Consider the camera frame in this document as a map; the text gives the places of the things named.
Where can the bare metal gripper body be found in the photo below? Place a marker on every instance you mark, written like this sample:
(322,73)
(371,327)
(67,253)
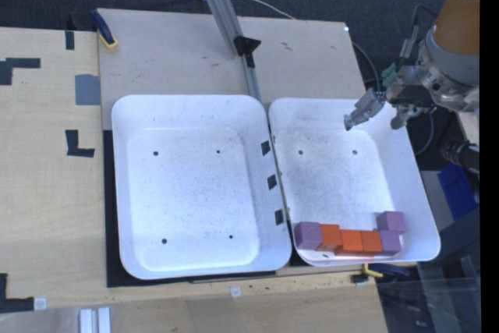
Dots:
(413,94)

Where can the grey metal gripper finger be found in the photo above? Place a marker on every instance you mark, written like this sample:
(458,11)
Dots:
(403,115)
(364,109)

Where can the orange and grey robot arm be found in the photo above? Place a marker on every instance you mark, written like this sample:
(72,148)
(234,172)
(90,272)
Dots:
(458,23)

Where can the white plastic tray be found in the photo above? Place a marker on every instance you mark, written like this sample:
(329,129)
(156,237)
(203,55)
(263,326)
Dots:
(195,187)
(335,183)

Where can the purple cube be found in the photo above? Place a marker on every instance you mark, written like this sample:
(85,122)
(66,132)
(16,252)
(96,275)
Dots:
(308,236)
(390,241)
(391,221)

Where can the orange cube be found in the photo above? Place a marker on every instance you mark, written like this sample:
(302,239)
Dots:
(371,241)
(331,234)
(352,240)

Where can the pale wood board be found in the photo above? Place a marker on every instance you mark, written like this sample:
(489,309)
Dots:
(175,58)

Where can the black cylinder on white bracket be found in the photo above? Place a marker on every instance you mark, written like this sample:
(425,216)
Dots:
(464,155)

